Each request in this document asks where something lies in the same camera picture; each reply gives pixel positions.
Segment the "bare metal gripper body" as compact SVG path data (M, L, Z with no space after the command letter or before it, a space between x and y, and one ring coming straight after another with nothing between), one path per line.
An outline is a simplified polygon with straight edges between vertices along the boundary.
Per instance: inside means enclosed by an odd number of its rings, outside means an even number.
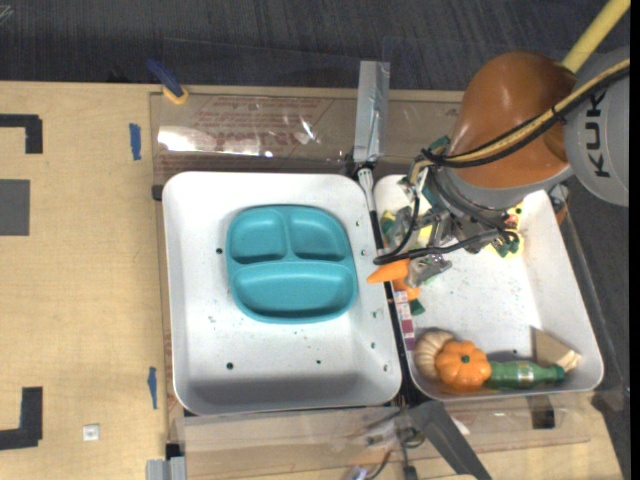
M423 216L423 225L431 227L426 252L448 254L464 249L476 254L488 245L504 249L505 219L504 211L434 206Z

